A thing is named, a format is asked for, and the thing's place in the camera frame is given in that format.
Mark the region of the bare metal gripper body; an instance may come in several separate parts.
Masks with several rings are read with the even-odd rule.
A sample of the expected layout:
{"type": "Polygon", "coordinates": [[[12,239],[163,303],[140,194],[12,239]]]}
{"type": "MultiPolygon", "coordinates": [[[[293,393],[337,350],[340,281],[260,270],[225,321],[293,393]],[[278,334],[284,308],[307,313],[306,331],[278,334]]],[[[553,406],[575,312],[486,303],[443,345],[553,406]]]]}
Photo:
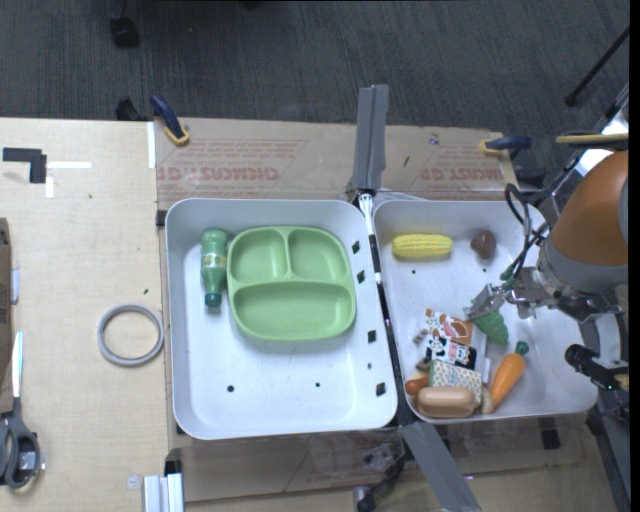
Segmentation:
{"type": "Polygon", "coordinates": [[[519,314],[535,314],[539,308],[557,309],[565,303],[565,282],[552,270],[525,267],[505,294],[519,314]]]}

